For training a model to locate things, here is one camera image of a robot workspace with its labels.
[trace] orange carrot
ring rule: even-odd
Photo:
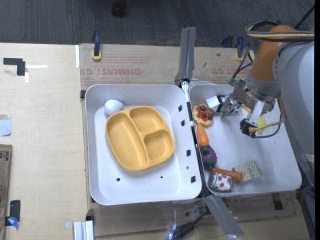
[[[196,127],[196,138],[198,140],[198,144],[199,144],[199,147],[201,150],[204,145],[206,145],[206,146],[209,145],[208,135],[207,135],[204,127],[200,123],[198,123],[197,127]]]
[[[213,167],[211,172],[220,173],[226,176],[230,176],[232,179],[241,181],[243,179],[243,175],[241,172],[231,171],[231,170],[224,170],[217,167]]]

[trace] yellow divided plate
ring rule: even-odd
[[[175,144],[166,121],[150,106],[136,106],[112,114],[105,133],[119,164],[132,171],[167,160]]]

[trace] white egg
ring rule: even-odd
[[[104,104],[104,112],[109,116],[123,109],[124,104],[117,99],[109,99]]]

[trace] white tray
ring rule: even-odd
[[[230,85],[194,85],[189,89],[190,103],[192,106],[208,106],[206,99],[215,95],[228,95],[232,91],[233,87]],[[236,165],[255,161],[261,177],[248,183],[232,184],[231,192],[213,193],[227,197],[298,189],[302,182],[301,173],[285,125],[283,124],[273,137],[253,139],[240,130],[240,121],[246,118],[247,114],[244,108],[241,108],[239,113],[231,113],[224,118],[220,117],[221,113],[216,113],[213,124],[206,127],[205,131],[210,146],[216,152],[218,168],[231,170]],[[279,117],[280,110],[276,104],[271,112],[264,115],[265,124],[278,122]],[[269,135],[276,129],[277,126],[265,128],[259,134]],[[208,177],[209,171],[205,170],[206,182]]]
[[[175,145],[173,155],[161,164],[140,171],[121,167],[105,134],[107,115],[104,104],[109,99],[121,101],[124,109],[135,106],[157,109],[171,130]],[[97,84],[86,91],[85,109],[89,186],[91,196],[97,203],[111,206],[190,200],[200,194],[199,164],[186,98],[180,88],[167,84]]]

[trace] gray cloth background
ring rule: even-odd
[[[245,26],[280,20],[294,27],[315,0],[127,0],[126,16],[112,16],[118,0],[0,0],[0,42],[91,43],[180,46],[181,28],[196,27],[197,47],[219,47],[243,36],[254,49],[259,40]],[[314,12],[299,28],[309,30]]]

